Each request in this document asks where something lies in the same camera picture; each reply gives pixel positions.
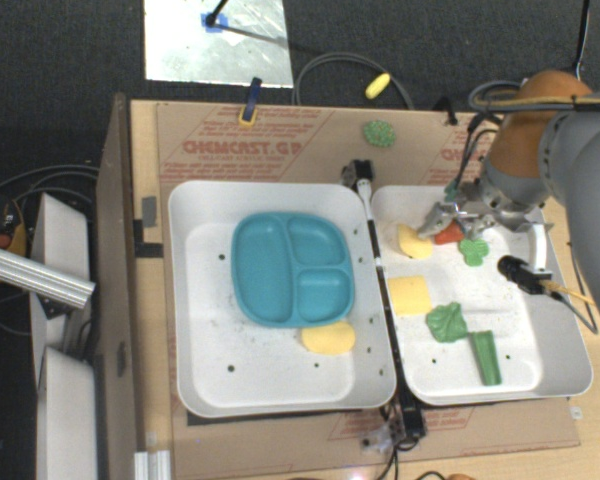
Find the yellow corn cob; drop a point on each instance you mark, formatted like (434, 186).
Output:
(377, 86)

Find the round yellow potato chip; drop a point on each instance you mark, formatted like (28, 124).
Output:
(328, 339)

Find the white plastic tray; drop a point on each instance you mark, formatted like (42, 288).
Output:
(260, 368)
(525, 338)

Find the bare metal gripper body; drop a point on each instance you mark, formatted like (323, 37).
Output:
(500, 205)

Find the orange red carrot piece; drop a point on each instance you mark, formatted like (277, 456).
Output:
(448, 235)

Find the green dotted round disc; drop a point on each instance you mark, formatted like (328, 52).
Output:
(379, 133)

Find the thin black and white rod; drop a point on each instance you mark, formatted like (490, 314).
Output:
(378, 258)

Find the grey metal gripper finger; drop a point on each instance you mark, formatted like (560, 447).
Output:
(437, 220)
(480, 224)

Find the yellow square cheese slice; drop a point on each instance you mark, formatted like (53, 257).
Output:
(409, 295)

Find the green lettuce leaf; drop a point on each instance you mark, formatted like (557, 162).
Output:
(446, 323)

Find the green broccoli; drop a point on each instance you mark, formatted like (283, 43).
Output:
(472, 252)

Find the black cylinder on white bracket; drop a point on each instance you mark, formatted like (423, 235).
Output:
(517, 270)

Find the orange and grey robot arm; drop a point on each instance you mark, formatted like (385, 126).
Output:
(575, 168)

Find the blue divided plate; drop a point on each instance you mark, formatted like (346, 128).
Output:
(275, 268)

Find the brown cardboard board red print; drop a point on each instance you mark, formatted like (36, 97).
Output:
(290, 138)

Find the green celery stick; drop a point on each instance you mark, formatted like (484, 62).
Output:
(486, 358)

